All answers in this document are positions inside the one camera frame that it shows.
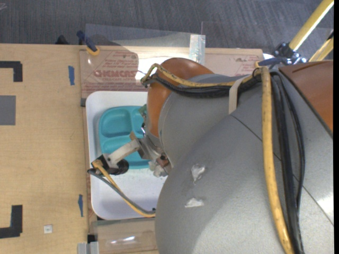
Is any white plastic tray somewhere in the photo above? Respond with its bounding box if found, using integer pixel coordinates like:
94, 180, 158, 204
85, 90, 170, 221

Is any blue divided plate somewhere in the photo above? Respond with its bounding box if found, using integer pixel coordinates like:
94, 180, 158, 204
98, 105, 152, 170

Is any black cylinder on white bracket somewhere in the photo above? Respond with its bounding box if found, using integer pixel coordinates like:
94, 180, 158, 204
91, 132, 141, 176

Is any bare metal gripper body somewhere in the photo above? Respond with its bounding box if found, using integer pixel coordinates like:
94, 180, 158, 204
137, 132, 172, 178

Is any brown cardboard board, red print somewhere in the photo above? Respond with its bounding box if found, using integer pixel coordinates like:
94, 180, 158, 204
79, 47, 266, 252

